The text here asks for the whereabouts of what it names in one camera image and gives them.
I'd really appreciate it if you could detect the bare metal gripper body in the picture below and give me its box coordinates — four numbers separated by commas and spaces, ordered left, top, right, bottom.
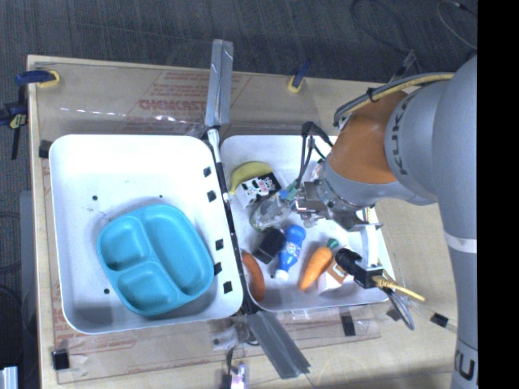
294, 173, 368, 223

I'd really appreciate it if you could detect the blue and white bottle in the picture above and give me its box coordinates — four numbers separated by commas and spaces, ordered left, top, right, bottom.
274, 224, 307, 282

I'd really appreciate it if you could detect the white black cow print carton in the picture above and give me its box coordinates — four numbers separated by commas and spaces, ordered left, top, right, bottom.
235, 172, 282, 209

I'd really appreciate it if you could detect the orange carrot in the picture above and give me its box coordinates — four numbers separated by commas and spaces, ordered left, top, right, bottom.
298, 237, 340, 293

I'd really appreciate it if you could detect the black cube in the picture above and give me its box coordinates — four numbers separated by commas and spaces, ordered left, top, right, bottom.
252, 226, 286, 265

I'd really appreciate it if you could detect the orange and white carton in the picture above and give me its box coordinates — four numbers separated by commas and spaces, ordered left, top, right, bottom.
317, 252, 358, 296

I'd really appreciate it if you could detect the yellow banana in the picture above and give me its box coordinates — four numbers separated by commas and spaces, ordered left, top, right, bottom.
228, 160, 274, 196

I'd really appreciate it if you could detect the white plastic tray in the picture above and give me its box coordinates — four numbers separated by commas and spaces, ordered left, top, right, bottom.
218, 135, 397, 313
48, 133, 245, 336

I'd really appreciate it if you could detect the brown sausage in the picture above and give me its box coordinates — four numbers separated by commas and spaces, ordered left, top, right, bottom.
241, 250, 267, 303

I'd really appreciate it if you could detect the blue divided plate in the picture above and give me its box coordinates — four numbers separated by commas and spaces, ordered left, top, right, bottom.
96, 203, 216, 318

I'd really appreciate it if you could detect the brown cardboard board red print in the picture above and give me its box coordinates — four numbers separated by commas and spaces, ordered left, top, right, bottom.
34, 61, 383, 385

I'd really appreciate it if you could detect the black cylinder on white bracket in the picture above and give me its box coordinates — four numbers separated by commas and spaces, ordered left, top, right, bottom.
334, 221, 385, 290

